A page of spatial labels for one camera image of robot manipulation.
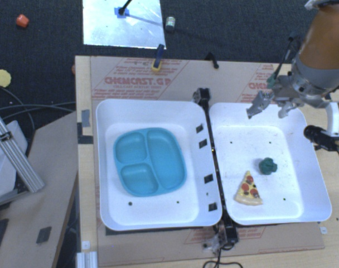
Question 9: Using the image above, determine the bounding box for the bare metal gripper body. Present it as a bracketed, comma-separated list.
[270, 75, 331, 108]

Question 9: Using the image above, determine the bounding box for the green broccoli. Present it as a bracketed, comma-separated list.
[258, 157, 278, 176]

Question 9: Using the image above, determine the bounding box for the thin black rod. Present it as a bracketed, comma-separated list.
[202, 99, 230, 226]

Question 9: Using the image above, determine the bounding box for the toy pizza slice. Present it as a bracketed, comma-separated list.
[233, 170, 264, 207]

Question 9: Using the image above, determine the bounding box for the white plastic tray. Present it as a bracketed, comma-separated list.
[209, 102, 333, 226]
[95, 98, 224, 232]

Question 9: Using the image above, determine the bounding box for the small green can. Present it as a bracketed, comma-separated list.
[164, 16, 177, 34]

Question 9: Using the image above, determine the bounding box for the blue divided plate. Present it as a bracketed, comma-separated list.
[113, 127, 188, 198]

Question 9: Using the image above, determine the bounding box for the brown cardboard board red print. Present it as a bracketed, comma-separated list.
[89, 55, 326, 265]

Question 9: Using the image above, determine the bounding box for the orange cube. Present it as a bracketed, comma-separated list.
[16, 13, 30, 28]

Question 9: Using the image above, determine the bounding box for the yellow round biscuit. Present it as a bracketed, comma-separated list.
[0, 69, 12, 88]

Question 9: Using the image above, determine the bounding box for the black cylinder on white bracket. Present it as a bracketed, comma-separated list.
[303, 100, 339, 152]

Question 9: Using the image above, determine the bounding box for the black block with thin wires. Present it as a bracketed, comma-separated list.
[213, 223, 240, 248]
[192, 87, 212, 105]

